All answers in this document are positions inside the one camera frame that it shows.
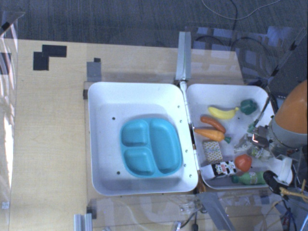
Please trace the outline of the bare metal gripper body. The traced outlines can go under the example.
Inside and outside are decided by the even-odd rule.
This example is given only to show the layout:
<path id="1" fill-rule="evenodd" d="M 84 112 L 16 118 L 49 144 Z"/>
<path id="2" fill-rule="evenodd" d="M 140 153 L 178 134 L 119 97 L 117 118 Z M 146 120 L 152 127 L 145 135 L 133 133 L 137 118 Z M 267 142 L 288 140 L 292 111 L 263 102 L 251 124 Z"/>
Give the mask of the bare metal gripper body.
<path id="1" fill-rule="evenodd" d="M 277 139 L 270 126 L 258 126 L 253 130 L 252 144 L 274 153 Z"/>

